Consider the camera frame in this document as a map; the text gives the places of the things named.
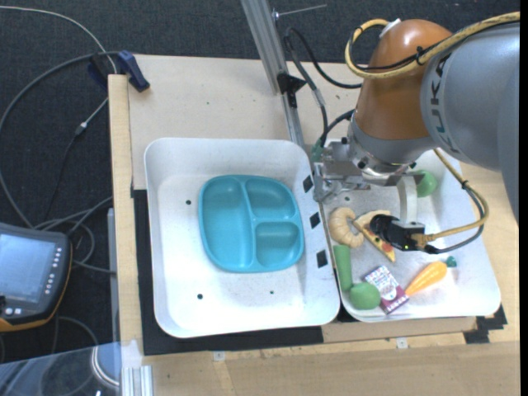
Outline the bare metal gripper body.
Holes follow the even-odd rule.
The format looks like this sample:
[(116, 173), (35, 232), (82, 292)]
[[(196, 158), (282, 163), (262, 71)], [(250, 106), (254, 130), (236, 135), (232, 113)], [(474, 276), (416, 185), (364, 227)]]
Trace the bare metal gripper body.
[(413, 139), (334, 141), (323, 152), (325, 185), (326, 180), (339, 180), (347, 189), (395, 186), (414, 161)]

